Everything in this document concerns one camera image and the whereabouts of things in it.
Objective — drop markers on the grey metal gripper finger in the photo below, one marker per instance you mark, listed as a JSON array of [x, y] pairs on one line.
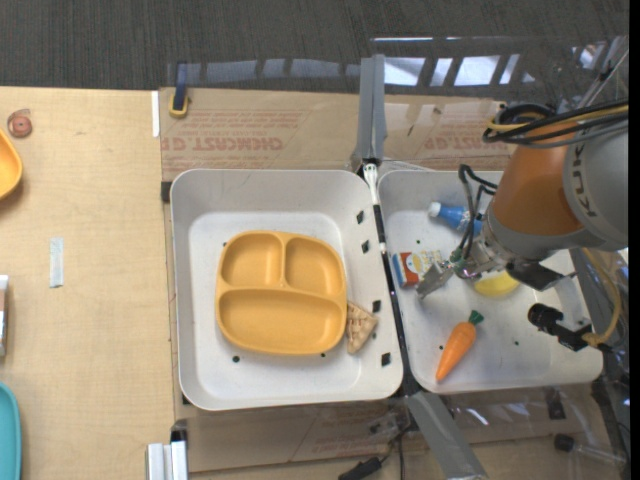
[[426, 288], [442, 268]]

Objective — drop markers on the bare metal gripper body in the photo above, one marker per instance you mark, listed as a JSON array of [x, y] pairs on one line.
[[481, 264]]

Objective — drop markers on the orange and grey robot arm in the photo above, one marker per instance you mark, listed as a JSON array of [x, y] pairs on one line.
[[540, 193]]

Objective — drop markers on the red and white carton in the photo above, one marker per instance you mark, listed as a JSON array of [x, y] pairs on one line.
[[406, 270]]

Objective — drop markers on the yellow banana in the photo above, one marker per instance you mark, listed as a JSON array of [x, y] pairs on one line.
[[495, 287]]

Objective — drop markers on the blue and white bottle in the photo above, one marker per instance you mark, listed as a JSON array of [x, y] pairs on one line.
[[450, 214]]

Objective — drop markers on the orange carrot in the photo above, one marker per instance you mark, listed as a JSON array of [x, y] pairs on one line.
[[456, 345]]

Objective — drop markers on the tan pizza slice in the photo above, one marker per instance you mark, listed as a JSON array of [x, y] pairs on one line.
[[360, 325]]

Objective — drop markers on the white plastic tray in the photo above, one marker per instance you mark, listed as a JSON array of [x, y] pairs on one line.
[[280, 378], [505, 353]]

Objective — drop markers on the orange divided plate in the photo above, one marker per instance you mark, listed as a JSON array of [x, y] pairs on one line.
[[280, 293]]

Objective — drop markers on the clear bottle with black cap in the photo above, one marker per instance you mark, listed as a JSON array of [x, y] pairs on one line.
[[582, 449]]

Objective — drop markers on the brown cardboard board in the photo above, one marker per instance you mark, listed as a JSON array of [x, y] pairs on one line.
[[260, 133]]

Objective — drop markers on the brown tape roll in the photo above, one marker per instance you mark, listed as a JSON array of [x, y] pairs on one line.
[[20, 125]]

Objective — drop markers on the teal plate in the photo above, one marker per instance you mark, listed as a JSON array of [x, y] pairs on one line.
[[7, 433]]

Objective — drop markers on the black cylinder on white bracket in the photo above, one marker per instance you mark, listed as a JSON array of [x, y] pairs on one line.
[[550, 319]]

